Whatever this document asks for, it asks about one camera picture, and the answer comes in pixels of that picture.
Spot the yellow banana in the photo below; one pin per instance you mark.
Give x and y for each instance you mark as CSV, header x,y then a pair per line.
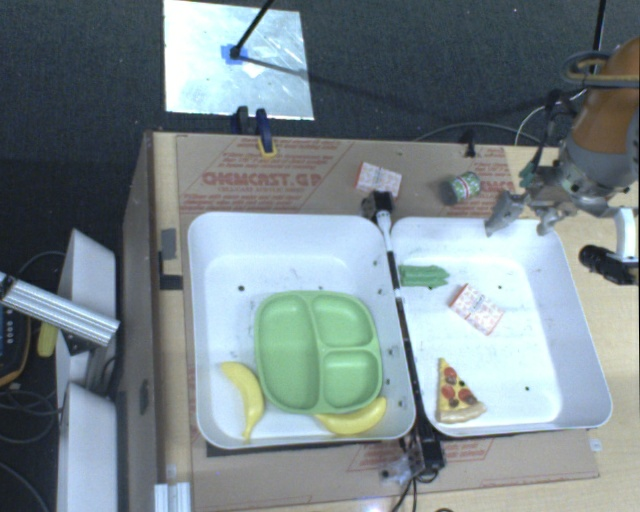
x,y
250,395
355,420

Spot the green pea pods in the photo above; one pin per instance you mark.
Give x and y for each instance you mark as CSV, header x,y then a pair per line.
x,y
422,276

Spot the black cylinder on white bracket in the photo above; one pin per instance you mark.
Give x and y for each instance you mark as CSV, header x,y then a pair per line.
x,y
606,260

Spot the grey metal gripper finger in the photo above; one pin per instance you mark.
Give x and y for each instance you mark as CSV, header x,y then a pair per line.
x,y
501,212
549,221

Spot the white plastic tray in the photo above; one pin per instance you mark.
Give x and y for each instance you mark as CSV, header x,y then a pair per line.
x,y
280,250
530,360

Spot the brown cardboard board red print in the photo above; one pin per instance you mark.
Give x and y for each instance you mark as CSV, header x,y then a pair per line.
x,y
280,170

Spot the green divided plate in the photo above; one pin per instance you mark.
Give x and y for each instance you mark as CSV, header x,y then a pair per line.
x,y
320,350

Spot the green and white can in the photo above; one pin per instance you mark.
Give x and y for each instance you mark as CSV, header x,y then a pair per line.
x,y
462,186

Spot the thin black and white rod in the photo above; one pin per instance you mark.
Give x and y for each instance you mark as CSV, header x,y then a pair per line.
x,y
402,320

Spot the pizza slice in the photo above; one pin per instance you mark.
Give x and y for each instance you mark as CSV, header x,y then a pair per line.
x,y
454,395

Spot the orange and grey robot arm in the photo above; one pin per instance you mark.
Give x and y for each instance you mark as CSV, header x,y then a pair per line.
x,y
604,120

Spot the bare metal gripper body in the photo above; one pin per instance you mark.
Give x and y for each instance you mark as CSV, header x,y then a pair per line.
x,y
570,194

